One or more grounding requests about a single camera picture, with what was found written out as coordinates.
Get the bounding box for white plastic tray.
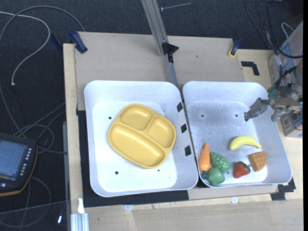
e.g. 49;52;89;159
181;80;293;189
83;79;199;198

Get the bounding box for yellow banana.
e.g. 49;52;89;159
229;135;263;152

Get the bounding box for cardboard box with blue print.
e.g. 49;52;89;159
268;20;304;138

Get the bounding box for brown waffle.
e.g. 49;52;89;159
247;151;267;172

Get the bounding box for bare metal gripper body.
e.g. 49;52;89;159
269;83;304;112

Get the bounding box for green pepper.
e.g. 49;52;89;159
206;167;226;186

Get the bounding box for orange carrot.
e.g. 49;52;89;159
198;142;211;180

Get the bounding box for yellow divided plate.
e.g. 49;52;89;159
107;103;177;169

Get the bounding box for brown cardboard board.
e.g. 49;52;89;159
74;31;279;200

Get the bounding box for red strawberry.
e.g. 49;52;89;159
233;161;251;179

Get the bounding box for green grapes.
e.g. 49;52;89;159
209;152;231;174

